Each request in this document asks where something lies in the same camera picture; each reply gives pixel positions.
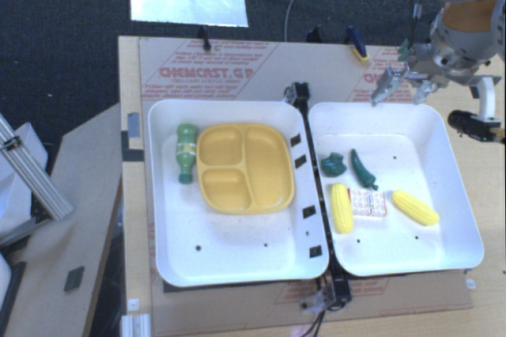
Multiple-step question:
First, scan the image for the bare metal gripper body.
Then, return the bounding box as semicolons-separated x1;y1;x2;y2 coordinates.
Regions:
406;43;488;87

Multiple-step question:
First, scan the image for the dark green chili pepper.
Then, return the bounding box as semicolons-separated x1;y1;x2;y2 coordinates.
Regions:
349;148;380;191

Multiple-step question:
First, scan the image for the dark green bell pepper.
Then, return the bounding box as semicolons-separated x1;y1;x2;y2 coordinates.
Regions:
319;152;348;177

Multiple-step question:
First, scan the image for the thin black rod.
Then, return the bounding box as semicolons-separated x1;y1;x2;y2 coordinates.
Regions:
298;102;344;281

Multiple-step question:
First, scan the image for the yellow corn cob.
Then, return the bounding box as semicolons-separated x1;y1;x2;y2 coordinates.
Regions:
330;182;355;235
391;189;440;227

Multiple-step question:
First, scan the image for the red and white carton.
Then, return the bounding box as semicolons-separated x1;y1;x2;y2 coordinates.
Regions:
347;187;387;218

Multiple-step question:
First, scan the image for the brown cardboard board red print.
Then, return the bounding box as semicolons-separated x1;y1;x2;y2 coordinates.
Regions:
138;36;474;329

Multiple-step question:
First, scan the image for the white plastic tray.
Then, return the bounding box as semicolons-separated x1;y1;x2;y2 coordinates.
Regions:
147;98;330;288
308;101;485;278

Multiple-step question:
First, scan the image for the yellow divided plate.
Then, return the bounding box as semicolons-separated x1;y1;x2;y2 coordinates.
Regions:
195;123;296;216

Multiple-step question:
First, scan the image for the green plastic bottle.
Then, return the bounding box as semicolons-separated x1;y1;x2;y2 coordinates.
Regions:
176;123;199;185

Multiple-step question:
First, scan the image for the black cylinder on white bracket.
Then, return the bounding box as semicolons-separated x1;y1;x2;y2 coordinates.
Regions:
447;75;506;143

